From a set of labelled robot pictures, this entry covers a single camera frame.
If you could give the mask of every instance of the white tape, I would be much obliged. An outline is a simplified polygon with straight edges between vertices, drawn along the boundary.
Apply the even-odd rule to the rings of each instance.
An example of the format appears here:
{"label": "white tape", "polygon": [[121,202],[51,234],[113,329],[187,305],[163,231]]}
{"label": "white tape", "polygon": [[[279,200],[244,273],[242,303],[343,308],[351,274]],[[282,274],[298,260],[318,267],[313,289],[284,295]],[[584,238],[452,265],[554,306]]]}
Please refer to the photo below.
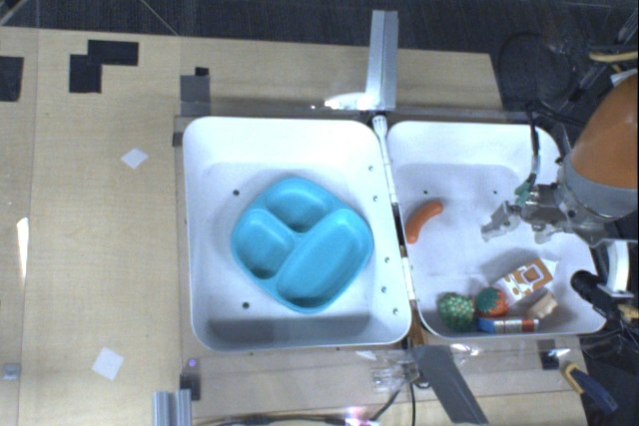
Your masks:
{"label": "white tape", "polygon": [[101,376],[114,380],[124,362],[124,357],[107,347],[102,348],[92,369]]}
{"label": "white tape", "polygon": [[131,169],[137,169],[140,164],[149,157],[145,152],[139,150],[138,148],[134,148],[129,153],[127,153],[124,157],[122,157],[122,162],[124,162]]}

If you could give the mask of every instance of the blue plate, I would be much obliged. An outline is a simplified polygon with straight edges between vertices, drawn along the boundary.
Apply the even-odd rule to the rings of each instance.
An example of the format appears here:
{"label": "blue plate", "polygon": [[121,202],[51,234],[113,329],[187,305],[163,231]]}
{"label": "blue plate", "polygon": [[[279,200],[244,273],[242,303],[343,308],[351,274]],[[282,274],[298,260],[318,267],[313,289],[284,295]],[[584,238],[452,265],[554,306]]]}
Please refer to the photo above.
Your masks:
{"label": "blue plate", "polygon": [[319,185],[286,178],[263,192],[231,235],[237,264],[273,298],[319,312],[352,283],[372,253],[370,227]]}

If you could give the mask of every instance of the wooden surface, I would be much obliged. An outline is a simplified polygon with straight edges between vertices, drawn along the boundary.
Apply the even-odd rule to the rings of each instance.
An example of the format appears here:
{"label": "wooden surface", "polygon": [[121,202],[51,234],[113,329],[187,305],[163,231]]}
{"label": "wooden surface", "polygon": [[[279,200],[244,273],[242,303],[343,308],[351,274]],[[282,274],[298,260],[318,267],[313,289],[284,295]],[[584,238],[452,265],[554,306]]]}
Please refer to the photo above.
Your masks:
{"label": "wooden surface", "polygon": [[[0,54],[8,53],[11,41],[29,59],[37,55],[38,63],[18,424],[149,425],[153,392],[176,390],[182,365],[171,146],[180,74],[209,67],[215,98],[249,101],[275,95],[319,102],[363,91],[367,52],[319,45],[6,31],[0,33]],[[91,38],[139,42],[140,65],[105,66],[101,95],[69,94],[69,55],[86,54]],[[400,103],[488,109],[500,105],[487,56],[400,51],[398,63]],[[16,105],[28,108],[29,97],[23,98],[22,107]],[[16,105],[0,108],[19,119],[18,111],[11,111]],[[15,141],[0,145],[12,169],[28,166],[31,158],[19,148]],[[120,160],[133,148],[149,155],[136,170]],[[4,174],[2,179],[2,187],[13,186]],[[4,303],[3,299],[0,320],[18,317],[5,316]],[[182,319],[188,324],[188,318]],[[124,356],[113,381],[91,369],[105,346]],[[576,350],[571,353],[579,357]],[[216,354],[209,358],[218,370],[226,371],[216,375],[216,385],[229,392],[238,410],[262,406],[269,396],[280,402],[282,396],[276,394],[283,390],[290,392],[285,403],[306,403],[306,409],[329,402],[322,395],[328,394],[330,381],[322,381],[322,376],[330,379],[334,374],[296,367],[291,361],[291,370],[299,370],[298,377],[307,380],[279,387],[284,385],[281,375],[259,371],[259,363],[242,360]],[[339,377],[340,392],[353,399],[359,386],[370,390],[367,366],[357,367],[357,377]],[[486,389],[479,400],[493,424],[584,423],[579,398],[558,372],[526,367],[519,374],[525,380],[520,385],[513,384],[512,377],[504,380],[508,373],[513,371],[506,367],[468,375],[473,390]],[[251,392],[244,392],[247,381],[253,381]],[[417,424],[448,424],[434,397],[426,394],[418,396],[423,402]],[[15,403],[15,395],[6,396],[0,399],[9,406]],[[377,395],[365,404],[384,399]],[[408,405],[398,404],[383,416],[383,424],[406,424],[409,414]],[[6,419],[3,425],[14,424],[11,414],[0,419]]]}

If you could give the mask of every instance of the yellow cable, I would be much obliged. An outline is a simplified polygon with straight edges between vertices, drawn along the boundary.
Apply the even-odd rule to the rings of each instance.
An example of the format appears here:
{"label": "yellow cable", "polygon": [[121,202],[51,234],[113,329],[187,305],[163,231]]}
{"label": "yellow cable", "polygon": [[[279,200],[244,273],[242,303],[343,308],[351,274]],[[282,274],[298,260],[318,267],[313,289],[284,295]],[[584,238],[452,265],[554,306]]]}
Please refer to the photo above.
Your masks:
{"label": "yellow cable", "polygon": [[596,61],[598,63],[619,63],[622,61],[636,61],[637,60],[637,51],[634,52],[624,52],[623,54],[602,54],[600,52],[590,52],[588,57],[592,61]]}

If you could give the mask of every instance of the toy sausage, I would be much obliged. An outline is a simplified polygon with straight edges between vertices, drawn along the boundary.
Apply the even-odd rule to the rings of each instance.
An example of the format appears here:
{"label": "toy sausage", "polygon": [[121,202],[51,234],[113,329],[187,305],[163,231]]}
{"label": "toy sausage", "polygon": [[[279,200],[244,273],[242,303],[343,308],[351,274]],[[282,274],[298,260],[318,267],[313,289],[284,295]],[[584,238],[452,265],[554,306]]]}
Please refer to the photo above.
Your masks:
{"label": "toy sausage", "polygon": [[429,219],[439,215],[441,212],[443,212],[443,204],[440,203],[439,201],[432,201],[430,203],[426,203],[424,206],[419,208],[415,213],[413,213],[404,229],[406,232],[406,242],[407,243],[417,242],[421,227]]}

